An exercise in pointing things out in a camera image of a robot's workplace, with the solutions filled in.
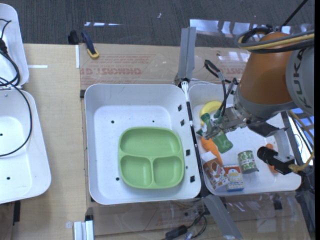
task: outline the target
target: white container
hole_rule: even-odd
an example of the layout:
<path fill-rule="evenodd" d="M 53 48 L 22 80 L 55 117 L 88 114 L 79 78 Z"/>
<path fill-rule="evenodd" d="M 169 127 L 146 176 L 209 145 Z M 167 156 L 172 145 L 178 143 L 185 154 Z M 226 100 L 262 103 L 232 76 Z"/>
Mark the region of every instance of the white container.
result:
<path fill-rule="evenodd" d="M 222 101 L 223 89 L 219 84 L 197 84 L 189 89 L 194 130 L 200 129 L 199 112 L 212 100 Z M 233 97 L 227 100 L 232 106 Z M 173 84 L 94 84 L 84 95 L 87 127 L 88 178 L 91 197 L 102 205 L 135 202 L 182 200 L 196 197 L 201 181 L 192 131 L 184 92 Z M 281 115 L 268 121 L 276 127 L 284 126 Z M 182 182 L 168 189 L 133 188 L 121 179 L 118 165 L 118 142 L 122 132 L 131 127 L 164 127 L 175 131 L 181 138 L 185 171 Z M 264 138 L 247 127 L 226 134 L 233 148 L 221 154 L 223 164 L 238 163 L 238 153 L 252 150 L 256 156 L 258 148 L 272 143 L 273 136 Z M 206 151 L 197 136 L 200 154 Z M 272 173 L 267 164 L 256 157 L 259 172 L 243 175 L 244 190 L 229 192 L 225 187 L 214 190 L 204 174 L 205 186 L 218 196 L 256 194 L 265 192 L 293 191 L 301 184 L 301 177 L 294 173 L 282 175 Z"/>
<path fill-rule="evenodd" d="M 8 54 L 19 68 L 22 89 L 29 71 L 22 42 L 17 12 L 0 3 L 0 18 L 11 21 L 3 32 Z M 0 20 L 0 37 L 6 22 Z M 0 55 L 0 77 L 11 80 L 16 72 Z M 43 194 L 50 186 L 51 172 L 34 98 L 21 90 L 30 105 L 32 131 L 28 142 L 17 152 L 0 156 L 0 204 Z M 30 131 L 30 111 L 24 97 L 13 87 L 0 87 L 0 155 L 10 153 L 27 139 Z"/>

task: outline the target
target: green divided plate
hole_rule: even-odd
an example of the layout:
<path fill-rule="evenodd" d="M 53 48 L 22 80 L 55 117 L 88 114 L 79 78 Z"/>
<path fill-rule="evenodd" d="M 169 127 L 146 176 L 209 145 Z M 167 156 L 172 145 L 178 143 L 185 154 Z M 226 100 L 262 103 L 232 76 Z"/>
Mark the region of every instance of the green divided plate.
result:
<path fill-rule="evenodd" d="M 139 189 L 165 189 L 184 176 L 184 154 L 179 136 L 161 127 L 132 127 L 119 139 L 121 177 Z"/>

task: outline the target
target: green can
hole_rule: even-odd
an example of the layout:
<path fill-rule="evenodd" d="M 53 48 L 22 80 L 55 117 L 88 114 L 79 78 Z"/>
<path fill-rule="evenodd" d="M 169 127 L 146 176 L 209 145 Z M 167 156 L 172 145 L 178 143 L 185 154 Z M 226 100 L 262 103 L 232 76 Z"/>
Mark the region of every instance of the green can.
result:
<path fill-rule="evenodd" d="M 238 154 L 238 161 L 243 174 L 259 171 L 255 162 L 254 153 L 251 150 L 240 152 Z"/>

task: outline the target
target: toy banana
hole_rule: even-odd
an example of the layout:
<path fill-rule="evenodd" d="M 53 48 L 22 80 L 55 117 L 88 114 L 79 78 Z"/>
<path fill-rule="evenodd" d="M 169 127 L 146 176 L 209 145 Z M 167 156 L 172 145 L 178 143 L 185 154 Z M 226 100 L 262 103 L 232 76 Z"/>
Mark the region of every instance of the toy banana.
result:
<path fill-rule="evenodd" d="M 221 106 L 221 102 L 220 101 L 217 101 L 217 100 L 212 100 L 212 101 L 209 101 L 207 102 L 200 110 L 199 112 L 199 117 L 201 118 L 201 116 L 205 113 L 212 113 L 213 111 L 216 111 L 220 108 Z"/>

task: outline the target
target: green bottle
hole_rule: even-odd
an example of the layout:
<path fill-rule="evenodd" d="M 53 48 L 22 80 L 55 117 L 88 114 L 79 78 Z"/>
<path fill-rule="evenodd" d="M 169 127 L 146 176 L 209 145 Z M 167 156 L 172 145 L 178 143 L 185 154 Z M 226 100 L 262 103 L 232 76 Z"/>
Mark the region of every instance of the green bottle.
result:
<path fill-rule="evenodd" d="M 229 151 L 234 146 L 230 140 L 228 140 L 226 134 L 220 130 L 217 126 L 213 125 L 210 115 L 205 113 L 201 116 L 201 120 L 206 124 L 206 133 L 217 132 L 211 139 L 218 148 L 221 154 Z"/>

